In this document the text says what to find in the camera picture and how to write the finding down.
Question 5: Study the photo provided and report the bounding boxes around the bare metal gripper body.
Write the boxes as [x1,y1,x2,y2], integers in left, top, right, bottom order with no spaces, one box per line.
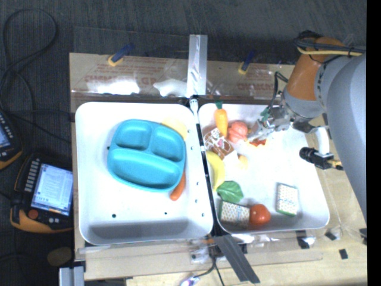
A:
[264,105,314,135]

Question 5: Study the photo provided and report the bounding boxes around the orange pumpkin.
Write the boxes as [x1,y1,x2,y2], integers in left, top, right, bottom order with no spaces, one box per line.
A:
[227,120,249,144]

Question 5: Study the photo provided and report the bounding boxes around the white plastic tray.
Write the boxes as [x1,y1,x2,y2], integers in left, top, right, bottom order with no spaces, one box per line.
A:
[74,101,215,247]
[197,102,331,235]

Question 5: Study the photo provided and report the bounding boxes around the orange carrot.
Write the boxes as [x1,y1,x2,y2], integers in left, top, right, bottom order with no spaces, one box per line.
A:
[214,100,229,139]

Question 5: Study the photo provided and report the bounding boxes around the brown biscuit with white icing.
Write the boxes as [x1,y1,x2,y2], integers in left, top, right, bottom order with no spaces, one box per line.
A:
[202,127,235,161]

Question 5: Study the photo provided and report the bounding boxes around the yellow banana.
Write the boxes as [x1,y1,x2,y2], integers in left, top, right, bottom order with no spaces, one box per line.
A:
[205,150,226,192]

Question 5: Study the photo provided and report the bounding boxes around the green leaf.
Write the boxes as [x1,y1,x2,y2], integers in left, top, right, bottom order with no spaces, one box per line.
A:
[216,180,245,204]

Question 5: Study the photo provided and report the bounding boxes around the patterned white carton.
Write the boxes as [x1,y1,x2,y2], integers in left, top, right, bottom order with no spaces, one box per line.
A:
[275,182,299,217]
[220,201,251,229]

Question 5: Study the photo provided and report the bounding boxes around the red tomato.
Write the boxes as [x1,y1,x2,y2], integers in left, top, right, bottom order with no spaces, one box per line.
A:
[248,203,272,228]

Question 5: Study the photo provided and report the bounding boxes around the yellow round object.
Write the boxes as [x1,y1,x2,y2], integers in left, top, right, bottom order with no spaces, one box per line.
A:
[161,116,189,140]

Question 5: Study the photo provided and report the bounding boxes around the orange sausage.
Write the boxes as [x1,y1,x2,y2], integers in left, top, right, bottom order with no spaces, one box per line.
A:
[169,170,187,202]

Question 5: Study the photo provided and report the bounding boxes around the blue divided plate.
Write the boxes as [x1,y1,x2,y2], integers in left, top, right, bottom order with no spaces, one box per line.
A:
[106,119,188,194]

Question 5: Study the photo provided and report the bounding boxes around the brown cardboard board red print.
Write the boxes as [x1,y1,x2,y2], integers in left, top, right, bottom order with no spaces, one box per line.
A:
[68,52,341,281]

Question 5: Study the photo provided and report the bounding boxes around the black cylinder on white bracket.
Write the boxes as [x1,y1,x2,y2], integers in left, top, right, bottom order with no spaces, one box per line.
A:
[298,125,343,171]

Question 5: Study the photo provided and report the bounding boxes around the black block with thin wires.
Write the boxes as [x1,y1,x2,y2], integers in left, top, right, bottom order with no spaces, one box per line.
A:
[207,243,223,258]

